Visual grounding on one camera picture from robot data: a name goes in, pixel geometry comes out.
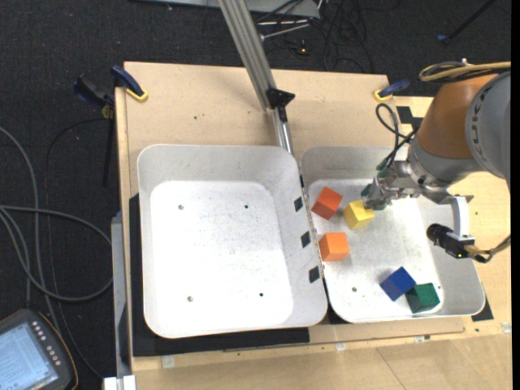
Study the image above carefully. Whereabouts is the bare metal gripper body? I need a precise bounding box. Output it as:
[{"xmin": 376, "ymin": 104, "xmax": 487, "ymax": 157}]
[{"xmin": 371, "ymin": 160, "xmax": 453, "ymax": 205}]

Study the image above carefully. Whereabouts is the yellow cube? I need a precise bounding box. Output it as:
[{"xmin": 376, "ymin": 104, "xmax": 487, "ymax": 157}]
[{"xmin": 342, "ymin": 199, "xmax": 376, "ymax": 231}]

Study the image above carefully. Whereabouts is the dark orange cube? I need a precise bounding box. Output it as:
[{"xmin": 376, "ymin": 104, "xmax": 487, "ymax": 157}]
[{"xmin": 310, "ymin": 186, "xmax": 344, "ymax": 221}]

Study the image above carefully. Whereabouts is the white plastic tray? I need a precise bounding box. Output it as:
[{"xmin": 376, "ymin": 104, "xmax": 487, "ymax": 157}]
[
  {"xmin": 136, "ymin": 143, "xmax": 329, "ymax": 340},
  {"xmin": 300, "ymin": 145, "xmax": 487, "ymax": 325}
]

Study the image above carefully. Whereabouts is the light orange cube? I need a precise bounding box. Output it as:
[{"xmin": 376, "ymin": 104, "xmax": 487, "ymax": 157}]
[{"xmin": 318, "ymin": 232, "xmax": 351, "ymax": 262}]

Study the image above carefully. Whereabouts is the blue cube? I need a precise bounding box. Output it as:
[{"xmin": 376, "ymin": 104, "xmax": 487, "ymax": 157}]
[{"xmin": 379, "ymin": 266, "xmax": 418, "ymax": 302}]

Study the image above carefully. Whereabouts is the green cube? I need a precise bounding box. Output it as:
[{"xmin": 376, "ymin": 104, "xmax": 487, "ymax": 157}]
[{"xmin": 404, "ymin": 282, "xmax": 442, "ymax": 314}]

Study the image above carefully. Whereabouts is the pale wood board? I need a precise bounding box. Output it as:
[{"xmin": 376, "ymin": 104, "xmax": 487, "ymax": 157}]
[{"xmin": 123, "ymin": 61, "xmax": 466, "ymax": 373}]

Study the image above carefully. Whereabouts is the black cylinder on white bracket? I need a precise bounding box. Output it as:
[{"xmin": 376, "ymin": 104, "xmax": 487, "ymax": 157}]
[{"xmin": 426, "ymin": 195, "xmax": 476, "ymax": 259}]

